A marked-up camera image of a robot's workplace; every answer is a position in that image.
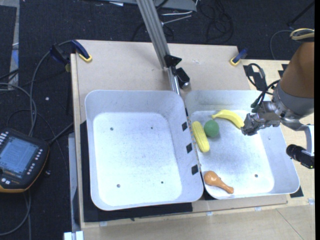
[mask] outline metal pole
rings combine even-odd
[[[171,89],[180,95],[178,78],[173,75],[171,67],[168,67],[165,62],[165,55],[170,55],[169,47],[165,37],[165,33],[159,19],[156,7],[153,0],[136,0],[141,12],[144,24],[149,33],[154,50],[162,68],[168,68],[168,77]]]

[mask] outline toy banana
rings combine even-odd
[[[244,121],[242,120],[242,118],[238,114],[236,114],[235,112],[233,112],[231,110],[227,110],[227,109],[220,110],[218,113],[213,114],[211,117],[212,117],[212,119],[215,119],[215,118],[228,119],[239,129],[241,129],[241,127],[243,127],[245,125]]]

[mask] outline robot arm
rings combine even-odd
[[[307,149],[290,145],[287,148],[287,153],[308,168],[314,168],[314,125],[304,125],[299,120],[314,112],[314,73],[315,42],[313,32],[313,39],[303,42],[293,55],[281,80],[274,89],[271,101],[263,101],[259,105],[253,105],[255,113],[246,115],[244,126],[241,128],[242,133],[249,136],[266,127],[278,127],[280,123],[295,131],[304,131]]]

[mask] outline wooden table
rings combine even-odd
[[[73,114],[80,228],[85,240],[125,239],[315,239],[315,171],[294,162],[304,196],[271,195],[192,203],[193,212],[84,222],[80,124],[86,120],[84,100],[93,90],[169,90],[167,73],[160,68],[152,43],[79,40],[92,55],[90,63],[71,55]],[[288,61],[242,60],[236,67],[229,60],[238,54],[236,46],[168,44],[170,52],[182,58],[178,65],[191,79],[181,91],[255,90],[243,65],[256,63],[266,73],[267,83],[280,78],[278,71]],[[313,124],[310,115],[303,119]],[[303,132],[281,126],[286,143],[305,147]]]

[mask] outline green ball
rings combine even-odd
[[[209,120],[204,125],[204,132],[208,137],[215,137],[219,133],[219,124],[215,120]]]

